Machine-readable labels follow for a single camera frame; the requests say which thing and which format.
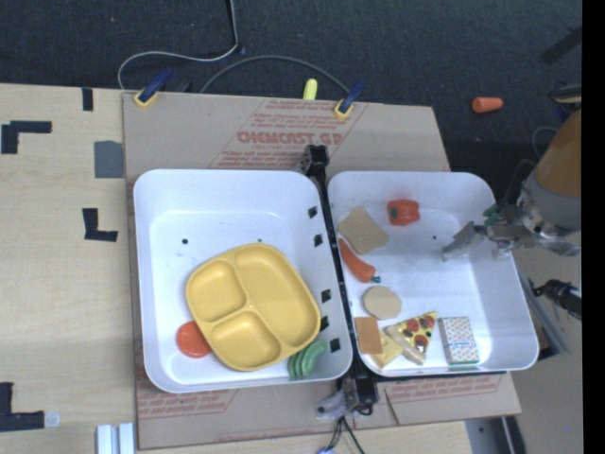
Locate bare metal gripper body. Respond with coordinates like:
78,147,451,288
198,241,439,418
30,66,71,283
482,195,582,257

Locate white plastic tray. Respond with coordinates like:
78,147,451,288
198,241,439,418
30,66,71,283
326,170,541,378
132,167,354,394

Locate orange bell pepper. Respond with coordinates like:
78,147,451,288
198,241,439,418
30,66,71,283
386,198,422,227

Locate small patterned white carton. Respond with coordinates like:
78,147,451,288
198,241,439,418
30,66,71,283
436,315,481,367

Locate round tan biscuit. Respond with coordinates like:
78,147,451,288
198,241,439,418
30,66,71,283
361,285,404,322

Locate tan bread slice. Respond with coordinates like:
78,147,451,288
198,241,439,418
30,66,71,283
336,206,390,256

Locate pizza slice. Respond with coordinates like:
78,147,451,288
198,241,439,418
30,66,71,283
383,310,439,367

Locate orange carrot with green stem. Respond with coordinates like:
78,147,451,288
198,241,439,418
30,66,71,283
337,236,382,285

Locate thin black rod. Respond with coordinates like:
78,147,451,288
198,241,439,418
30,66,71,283
313,170,367,420

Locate yellow cheese wedge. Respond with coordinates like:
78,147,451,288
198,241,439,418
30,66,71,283
371,331,405,369

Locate orange-brown square cracker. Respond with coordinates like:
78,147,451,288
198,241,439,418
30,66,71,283
353,316,385,356

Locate orange carrot without stem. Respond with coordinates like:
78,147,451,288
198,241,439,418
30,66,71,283
471,96,505,114

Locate green bean pods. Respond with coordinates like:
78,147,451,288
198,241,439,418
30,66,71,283
285,339,329,382

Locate yellow divided plate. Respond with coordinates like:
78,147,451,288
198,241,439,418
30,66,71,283
184,242,323,373

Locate orange round disc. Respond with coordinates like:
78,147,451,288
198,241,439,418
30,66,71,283
175,320,213,360

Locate brown cardboard board, red print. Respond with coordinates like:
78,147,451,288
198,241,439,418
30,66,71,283
121,91,523,451

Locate black cylinder on white bracket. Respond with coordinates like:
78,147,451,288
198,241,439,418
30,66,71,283
531,278,583,322

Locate black block with thin wires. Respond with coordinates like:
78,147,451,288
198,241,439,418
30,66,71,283
347,375,380,410
302,144,330,178

